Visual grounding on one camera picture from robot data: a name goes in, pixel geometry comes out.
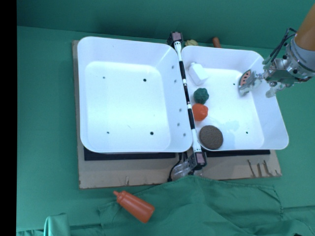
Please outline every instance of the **green broccoli toy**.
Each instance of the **green broccoli toy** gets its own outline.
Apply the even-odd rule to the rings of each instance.
[[[193,93],[193,98],[196,103],[205,104],[206,101],[209,99],[209,95],[205,88],[198,88]]]

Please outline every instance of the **green tablecloth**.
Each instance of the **green tablecloth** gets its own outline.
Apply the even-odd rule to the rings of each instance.
[[[294,212],[283,209],[276,189],[270,186],[188,176],[154,186],[136,196],[156,208],[146,224],[117,202],[111,202],[95,207],[99,210],[99,221],[94,225],[71,227],[67,214],[63,213],[47,217],[44,230],[17,235],[315,235],[315,207]]]

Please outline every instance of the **white plastic tray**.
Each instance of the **white plastic tray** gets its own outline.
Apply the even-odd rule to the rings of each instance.
[[[263,72],[261,55],[254,51],[187,46],[182,50],[189,97],[206,88],[209,99],[205,105],[208,116],[196,121],[196,131],[205,125],[214,125],[223,134],[218,150],[283,149],[288,145],[288,134],[276,97],[267,98],[267,82],[241,97],[239,79],[248,69]],[[204,84],[196,86],[188,74],[192,62],[203,66],[208,74]]]
[[[78,43],[80,138],[94,152],[183,152],[192,144],[176,52],[166,44]]]

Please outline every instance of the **robotic arm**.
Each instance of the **robotic arm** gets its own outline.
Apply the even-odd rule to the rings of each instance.
[[[286,46],[281,59],[276,58],[281,48]],[[277,91],[289,88],[295,83],[306,82],[315,76],[315,4],[312,6],[298,31],[288,28],[280,44],[263,61],[264,72],[245,72],[239,82],[239,92],[243,96],[260,85],[268,82],[270,90],[266,96],[272,97]]]

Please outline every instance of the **brown round patty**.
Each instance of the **brown round patty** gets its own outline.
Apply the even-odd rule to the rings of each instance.
[[[202,127],[199,138],[201,143],[208,149],[218,149],[223,143],[222,132],[212,125]]]

